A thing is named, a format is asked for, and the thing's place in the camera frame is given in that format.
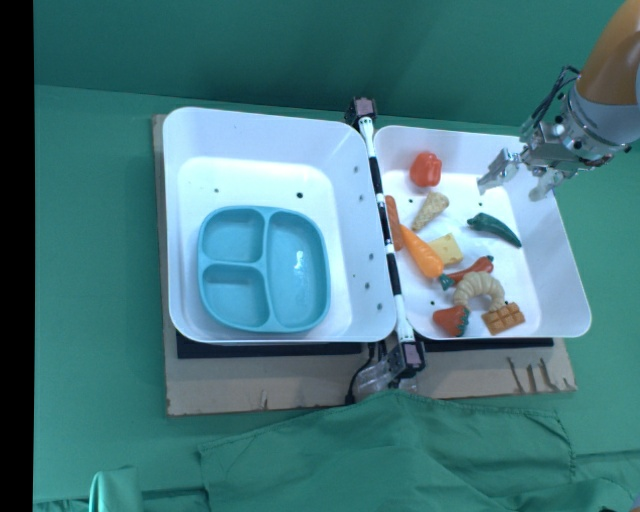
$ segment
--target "green pepper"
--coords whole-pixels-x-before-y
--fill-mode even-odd
[[[467,224],[469,224],[471,229],[474,229],[475,231],[486,231],[487,233],[492,233],[516,247],[522,247],[522,242],[520,242],[516,234],[511,231],[504,222],[491,215],[479,213],[472,219],[468,219]]]

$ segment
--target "green background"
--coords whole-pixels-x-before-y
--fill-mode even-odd
[[[152,115],[341,120],[366,95],[377,127],[515,134],[618,5],[35,1],[34,501],[125,464],[145,490],[197,487],[199,442],[305,413],[165,416]],[[567,340],[579,391],[474,400],[558,410],[609,469],[640,467],[639,170],[632,151],[558,189],[593,315]]]

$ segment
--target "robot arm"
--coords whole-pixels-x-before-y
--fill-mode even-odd
[[[552,107],[555,117],[546,119]],[[520,153],[506,149],[478,180],[483,194],[521,165],[538,178],[529,197],[544,198],[579,171],[593,170],[640,139],[640,0],[611,18],[582,71],[565,66],[551,91],[520,128]]]

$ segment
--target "blue plate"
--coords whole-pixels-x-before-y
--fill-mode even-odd
[[[200,227],[200,298],[224,325],[255,332],[309,330],[329,310],[330,283],[324,238],[305,215],[233,206],[213,211]]]

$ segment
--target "green table surface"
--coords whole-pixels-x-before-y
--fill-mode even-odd
[[[198,443],[307,413],[165,415],[151,117],[185,105],[343,115],[35,87],[35,502],[86,496],[96,472],[127,464],[144,490],[199,488]],[[380,114],[378,128],[516,134]],[[639,172],[632,151],[557,191],[592,309],[589,332],[567,340],[579,390],[471,400],[557,410],[576,453],[604,465],[640,457]]]

